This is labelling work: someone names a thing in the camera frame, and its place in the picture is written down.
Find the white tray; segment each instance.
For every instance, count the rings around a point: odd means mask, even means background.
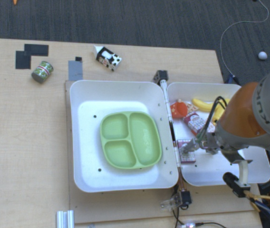
[[[70,89],[74,180],[85,192],[170,188],[178,170],[161,88],[149,82],[76,81]],[[141,111],[155,121],[162,144],[160,161],[122,170],[107,163],[99,127],[108,114]]]
[[[190,103],[193,98],[213,102],[219,95],[224,98],[231,98],[239,88],[238,85],[227,84],[172,83],[168,86],[168,95],[170,104],[177,99]],[[201,111],[197,113],[204,119],[208,117],[208,113]],[[173,127],[177,140],[194,137],[181,120],[174,120]],[[240,150],[239,153],[243,158],[253,160],[248,165],[249,183],[264,183],[270,179],[270,165],[265,150],[250,146],[248,149]],[[206,153],[205,150],[199,149],[195,152],[195,156],[196,163],[182,165],[183,177],[191,185],[224,185],[222,176],[226,172],[239,176],[239,166],[237,164],[230,165],[221,152],[211,155]]]

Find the green plate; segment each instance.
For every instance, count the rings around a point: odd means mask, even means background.
[[[136,169],[155,165],[162,148],[154,120],[143,112],[107,115],[100,125],[106,160],[114,167]]]

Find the table top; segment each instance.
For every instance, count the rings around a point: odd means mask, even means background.
[[[48,45],[48,57],[32,56],[31,69],[15,69],[16,51],[23,51],[24,44]],[[65,83],[69,60],[82,57],[84,79],[152,81],[157,70],[167,70],[168,83],[222,83],[212,50],[105,46],[123,59],[115,72],[95,60],[93,44],[0,39],[0,228],[56,227],[57,211],[75,209],[68,181]],[[43,60],[53,65],[54,72],[39,84],[31,72]],[[261,227],[259,215],[249,202],[235,197],[228,187],[188,188],[193,204],[181,212],[181,221],[214,221],[230,228]],[[137,199],[158,203],[160,195],[168,192],[149,190]],[[130,210],[125,206],[130,193],[121,195],[124,200],[104,212],[98,194],[83,193],[79,202],[85,207],[87,219],[82,220],[75,211],[75,227],[86,228],[91,223],[96,228],[174,227],[170,212],[160,212],[159,206],[151,208],[148,204]]]

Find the white ball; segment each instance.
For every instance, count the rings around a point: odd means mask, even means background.
[[[258,57],[259,57],[260,60],[266,60],[267,59],[267,54],[266,54],[266,52],[261,51],[259,53]]]

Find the green can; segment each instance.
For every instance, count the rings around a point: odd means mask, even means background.
[[[54,71],[53,66],[46,61],[42,61],[32,72],[31,76],[34,80],[42,84],[50,76],[52,71]]]

